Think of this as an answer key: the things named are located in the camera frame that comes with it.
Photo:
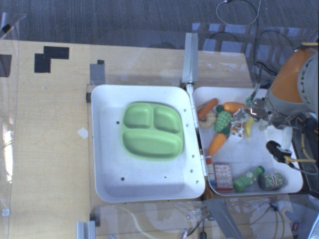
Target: white sticker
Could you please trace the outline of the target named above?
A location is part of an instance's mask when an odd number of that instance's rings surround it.
[[[10,209],[2,209],[2,217],[6,217],[10,215]]]
[[[89,137],[89,132],[84,127],[78,130],[78,134],[83,138],[86,139]]]

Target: wooden table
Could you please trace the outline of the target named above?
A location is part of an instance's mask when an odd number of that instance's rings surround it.
[[[76,238],[76,223],[87,222],[90,214],[88,139],[77,133],[81,128],[88,128],[85,97],[90,83],[90,64],[105,61],[109,84],[178,85],[184,51],[26,41],[10,43],[0,44],[0,54],[11,54],[12,50],[7,47],[18,48],[12,67],[17,62],[19,67],[18,75],[13,72],[9,78],[0,78],[1,84],[7,84],[18,77],[9,238]],[[52,59],[51,73],[35,73],[34,54],[43,53],[44,46],[69,47],[69,59]],[[204,84],[252,87],[243,54],[199,52],[198,58],[199,80],[205,81]],[[157,215],[163,219],[168,217],[161,212]],[[145,208],[140,217],[147,217]],[[114,223],[120,227],[121,218],[117,216],[117,219]],[[2,219],[1,222],[6,224],[7,221]],[[172,230],[163,236],[155,230],[149,234],[158,238],[176,238],[180,232],[180,229]],[[120,238],[149,237],[137,233]]]

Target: green plate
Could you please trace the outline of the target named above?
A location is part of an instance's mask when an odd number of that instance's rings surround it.
[[[172,160],[184,146],[180,115],[156,103],[132,103],[124,111],[121,127],[124,150],[146,160]]]

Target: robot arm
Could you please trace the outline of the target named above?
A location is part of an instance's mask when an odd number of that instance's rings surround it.
[[[265,98],[255,99],[250,115],[283,129],[301,112],[318,117],[318,52],[313,48],[296,51],[283,65]]]

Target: orange carrot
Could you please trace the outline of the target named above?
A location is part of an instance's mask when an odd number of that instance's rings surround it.
[[[202,120],[205,115],[213,109],[214,106],[218,104],[218,100],[216,98],[210,100],[202,109],[200,109],[197,113],[198,120]]]
[[[226,141],[225,134],[218,133],[210,144],[210,147],[208,149],[208,155],[213,156],[220,149],[220,147],[225,143],[225,141]]]
[[[245,106],[245,105],[241,104],[241,103],[236,103],[236,102],[227,102],[227,103],[224,103],[224,105],[223,105],[224,110],[229,111],[231,114],[234,114],[243,106]]]

